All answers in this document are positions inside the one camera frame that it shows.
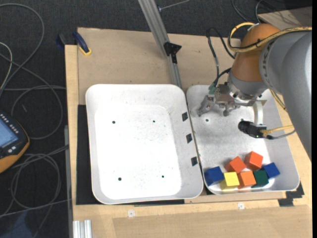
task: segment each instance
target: black floor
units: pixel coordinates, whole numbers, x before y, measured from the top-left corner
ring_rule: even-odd
[[[181,1],[185,0],[156,0],[160,7]],[[231,1],[189,0],[182,5],[166,8],[162,11],[166,30],[168,33],[204,36],[207,28],[215,27],[222,36],[227,37],[231,28],[245,19],[256,21],[255,8],[258,1],[233,0],[245,19],[236,12]],[[269,3],[269,7],[263,6],[264,1]],[[13,61],[17,64],[24,63],[42,35],[40,20],[26,6],[35,10],[43,19],[45,32],[41,46],[24,67],[50,85],[65,87],[64,55],[55,43],[58,33],[63,33],[67,43],[73,44],[71,35],[77,27],[149,31],[137,0],[0,0],[0,42],[11,48]],[[263,0],[258,13],[305,6],[312,6],[312,0]],[[9,57],[9,52],[1,44],[0,54]],[[9,63],[0,58],[0,86],[8,68]],[[10,75],[17,70],[18,66],[13,66]],[[21,99],[18,98],[23,91],[9,91],[12,88],[39,85],[44,85],[44,82],[19,69],[6,85],[6,90],[0,93],[0,110],[12,114],[30,137],[44,137],[32,139],[27,154],[47,155],[65,145],[65,90],[55,90],[59,100],[48,89],[27,92]],[[46,137],[55,130],[52,136]],[[26,158],[24,156],[17,164],[23,163]],[[12,202],[12,179],[19,168],[11,168],[0,174],[0,216],[7,212],[0,217],[0,238],[28,238],[34,235],[38,238],[68,237],[65,152],[61,151],[52,158],[58,166],[58,172],[47,162],[48,158],[29,164],[21,171],[15,197],[24,207],[13,202],[9,208]],[[61,188],[55,196],[58,177]],[[57,202],[52,207],[49,205],[26,211],[27,208],[47,205],[52,200]]]

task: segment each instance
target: white tray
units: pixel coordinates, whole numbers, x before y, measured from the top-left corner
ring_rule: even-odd
[[[256,139],[242,133],[238,129],[238,123],[241,119],[254,121],[252,107],[240,107],[237,110],[233,110],[229,116],[224,117],[222,114],[224,109],[214,105],[210,112],[203,114],[201,117],[198,116],[197,110],[204,96],[209,92],[208,87],[207,85],[194,85],[186,93],[203,171],[220,166],[221,170],[226,172],[224,166],[230,160],[236,156],[240,156],[244,160],[246,154],[254,151],[263,155],[263,165],[275,162],[281,173],[277,177],[270,179],[269,184],[262,188],[235,188],[223,191],[219,184],[207,186],[205,181],[208,189],[218,195],[296,189],[299,185],[299,176],[287,138],[277,140]],[[263,106],[264,124],[267,128],[282,127],[275,100],[269,90],[263,93],[261,100],[267,100]],[[279,135],[284,134],[283,131],[276,133]]]
[[[203,179],[180,88],[98,84],[88,89],[86,106],[92,189],[98,201],[200,195]]]

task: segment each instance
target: cube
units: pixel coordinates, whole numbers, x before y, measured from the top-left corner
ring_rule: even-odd
[[[223,173],[224,180],[220,183],[222,190],[233,189],[240,185],[236,172]]]
[[[214,167],[204,172],[205,181],[208,186],[217,184],[224,179],[224,175],[220,167]]]
[[[252,188],[259,188],[268,184],[267,174],[264,170],[253,171],[253,175],[257,184],[253,185]]]
[[[256,171],[259,170],[262,166],[263,156],[256,153],[250,152],[244,158],[244,163],[247,165],[247,168]]]
[[[263,166],[261,170],[264,170],[266,172],[266,175],[269,179],[276,177],[280,174],[274,162]]]
[[[246,167],[246,164],[243,162],[243,160],[241,160],[239,156],[235,157],[232,161],[224,166],[224,168],[228,172],[236,172],[237,174],[244,170]]]
[[[238,174],[238,179],[240,182],[238,189],[252,187],[253,185],[257,184],[252,171],[240,172]]]

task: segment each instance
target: device screen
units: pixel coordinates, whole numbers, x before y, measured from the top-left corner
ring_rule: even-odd
[[[18,137],[0,120],[0,147],[16,141]]]

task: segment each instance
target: blue cube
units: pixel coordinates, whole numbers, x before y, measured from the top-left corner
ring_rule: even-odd
[[[214,167],[204,172],[205,181],[208,186],[221,182],[224,179],[223,172],[220,167]]]
[[[275,163],[272,162],[270,164],[267,164],[265,166],[263,166],[261,168],[261,170],[264,170],[267,174],[267,177],[270,179],[270,178],[273,178],[273,177],[276,177],[280,174],[278,168],[276,167]]]

